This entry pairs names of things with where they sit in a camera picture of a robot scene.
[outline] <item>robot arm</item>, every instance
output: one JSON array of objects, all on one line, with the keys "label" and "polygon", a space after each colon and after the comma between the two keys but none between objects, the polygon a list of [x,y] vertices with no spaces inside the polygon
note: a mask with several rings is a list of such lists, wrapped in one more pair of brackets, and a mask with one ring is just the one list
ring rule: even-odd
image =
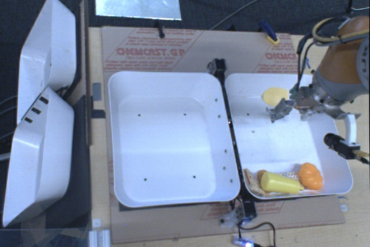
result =
[{"label": "robot arm", "polygon": [[326,113],[333,119],[343,119],[346,124],[346,139],[325,137],[324,142],[339,155],[345,158],[367,160],[363,153],[358,153],[360,146],[356,143],[356,118],[360,114],[348,114],[341,106],[351,102],[359,95],[369,93],[369,17],[355,17],[347,21],[339,29],[335,37],[322,37],[320,31],[325,23],[318,23],[312,34],[300,43],[302,51],[304,43],[313,38],[317,45],[330,45],[318,69],[314,72],[309,86],[299,87],[298,83],[291,90],[289,100],[282,99],[274,109],[268,109],[271,121],[288,115],[292,108],[298,109],[302,120],[307,120],[315,113]]}]

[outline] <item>white container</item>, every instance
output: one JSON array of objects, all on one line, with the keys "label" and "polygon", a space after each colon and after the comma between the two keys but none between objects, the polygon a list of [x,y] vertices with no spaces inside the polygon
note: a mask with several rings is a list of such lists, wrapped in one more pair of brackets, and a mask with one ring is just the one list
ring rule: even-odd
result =
[{"label": "white container", "polygon": [[[301,85],[307,86],[312,77],[304,75]],[[334,120],[326,114],[316,114],[302,121],[296,109],[271,123],[266,108],[273,108],[262,100],[262,94],[271,87],[290,90],[297,82],[296,75],[232,74],[227,77],[226,89],[234,124],[236,142],[242,168],[256,173],[298,172],[301,164],[312,163],[321,172],[324,186],[321,190],[304,190],[298,195],[271,193],[257,198],[287,198],[343,194],[352,187],[348,162],[324,144],[327,133],[337,134]]]},{"label": "white container", "polygon": [[240,182],[223,94],[207,73],[109,80],[114,190],[128,207],[234,199]]},{"label": "white container", "polygon": [[75,15],[59,0],[46,0],[20,56],[17,123],[46,87],[69,87],[76,67]]},{"label": "white container", "polygon": [[71,171],[73,109],[50,88],[16,128],[3,226],[27,220],[63,197]]}]

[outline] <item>cardboard sheet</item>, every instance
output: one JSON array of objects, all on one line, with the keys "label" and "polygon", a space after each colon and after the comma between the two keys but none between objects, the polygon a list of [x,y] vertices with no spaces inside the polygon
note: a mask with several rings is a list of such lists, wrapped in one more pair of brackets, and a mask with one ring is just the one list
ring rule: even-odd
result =
[{"label": "cardboard sheet", "polygon": [[[264,33],[102,29],[106,96],[112,241],[116,243],[234,233],[220,227],[219,217],[231,211],[229,203],[178,205],[132,209],[119,205],[113,189],[113,160],[108,100],[109,78],[118,71],[206,72],[214,58],[225,58],[231,73],[296,73],[297,57],[288,34],[279,34],[276,46]],[[337,196],[258,202],[257,218],[248,227],[272,222],[276,228],[344,223]]]}]

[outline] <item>slot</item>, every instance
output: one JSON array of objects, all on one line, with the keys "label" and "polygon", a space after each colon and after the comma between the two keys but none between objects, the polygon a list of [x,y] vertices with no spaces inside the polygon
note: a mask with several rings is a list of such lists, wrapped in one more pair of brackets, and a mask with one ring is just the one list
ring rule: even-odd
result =
[{"label": "slot", "polygon": [[44,98],[44,97],[40,97],[39,100],[45,104],[48,104],[49,103],[49,100]]},{"label": "slot", "polygon": [[36,114],[38,114],[38,115],[41,113],[41,110],[39,110],[39,109],[37,109],[37,108],[34,108],[34,107],[33,107],[31,110],[32,110],[33,112],[35,112]]}]

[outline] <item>table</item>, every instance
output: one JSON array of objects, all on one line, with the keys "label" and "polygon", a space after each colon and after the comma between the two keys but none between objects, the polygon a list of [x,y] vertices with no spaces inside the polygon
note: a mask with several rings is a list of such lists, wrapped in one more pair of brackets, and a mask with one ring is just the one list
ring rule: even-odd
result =
[{"label": "table", "polygon": [[[291,37],[294,47],[301,36]],[[100,28],[89,29],[90,69],[92,69],[91,82],[101,82],[102,69],[102,32]],[[312,47],[309,53],[310,64],[315,69],[323,55],[325,48]],[[105,109],[104,98],[94,102],[94,109]],[[357,120],[357,142],[361,150],[369,152],[369,95],[363,95],[353,104],[343,107],[347,112],[361,112]],[[344,122],[338,121],[337,127],[340,135],[345,133]],[[92,120],[92,145],[90,147],[92,212],[91,217],[97,226],[102,229],[110,228],[110,200],[108,182],[108,158],[106,152],[105,119]],[[370,229],[370,181],[369,166],[359,161],[349,161],[353,174],[354,184],[352,190],[341,198],[345,212],[346,223],[331,226],[289,228],[277,230],[276,244],[282,246],[366,246],[368,245],[368,230]],[[262,246],[272,244],[271,231],[254,231],[244,234]],[[206,237],[168,239],[161,241],[137,242],[116,244],[114,247],[166,247],[166,246],[234,246],[231,235],[213,235]]]}]

